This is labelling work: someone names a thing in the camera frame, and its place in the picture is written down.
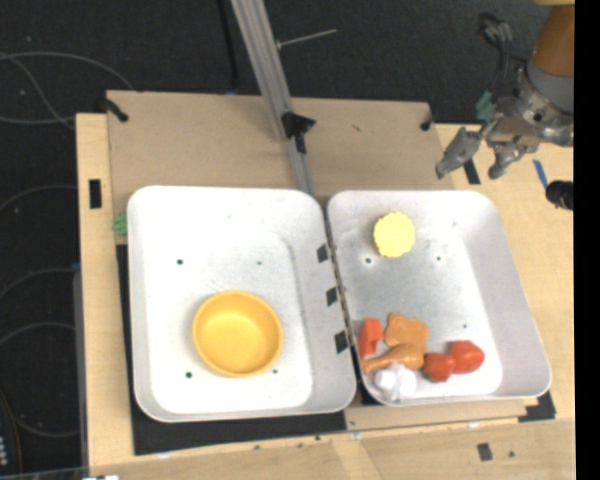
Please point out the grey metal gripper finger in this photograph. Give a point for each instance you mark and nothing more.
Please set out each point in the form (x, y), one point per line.
(457, 153)
(504, 163)

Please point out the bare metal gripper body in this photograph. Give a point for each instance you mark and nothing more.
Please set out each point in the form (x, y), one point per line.
(540, 120)

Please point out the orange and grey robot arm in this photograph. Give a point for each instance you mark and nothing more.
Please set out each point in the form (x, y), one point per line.
(555, 43)

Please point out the yellow round biscuit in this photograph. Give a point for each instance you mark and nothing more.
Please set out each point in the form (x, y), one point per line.
(394, 234)

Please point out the white plastic tray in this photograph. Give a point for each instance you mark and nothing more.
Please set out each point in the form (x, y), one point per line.
(220, 228)
(455, 278)

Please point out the thin black and white rod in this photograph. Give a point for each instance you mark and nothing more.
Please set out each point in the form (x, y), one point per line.
(341, 288)

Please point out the brown toast slice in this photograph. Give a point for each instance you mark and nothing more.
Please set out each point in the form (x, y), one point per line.
(407, 329)

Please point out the orange carrot piece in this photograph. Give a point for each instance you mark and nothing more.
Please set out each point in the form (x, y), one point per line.
(369, 338)

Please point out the brown chicken drumstick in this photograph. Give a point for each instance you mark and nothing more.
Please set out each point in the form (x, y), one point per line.
(405, 355)

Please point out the small red tomato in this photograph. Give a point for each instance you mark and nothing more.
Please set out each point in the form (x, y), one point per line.
(437, 367)

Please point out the white crumpled lump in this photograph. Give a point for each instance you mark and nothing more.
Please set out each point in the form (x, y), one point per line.
(395, 382)

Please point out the brown cardboard board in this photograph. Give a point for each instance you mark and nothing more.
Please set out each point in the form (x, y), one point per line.
(205, 138)

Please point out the yellow bowl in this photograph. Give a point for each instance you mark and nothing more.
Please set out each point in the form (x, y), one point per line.
(237, 333)

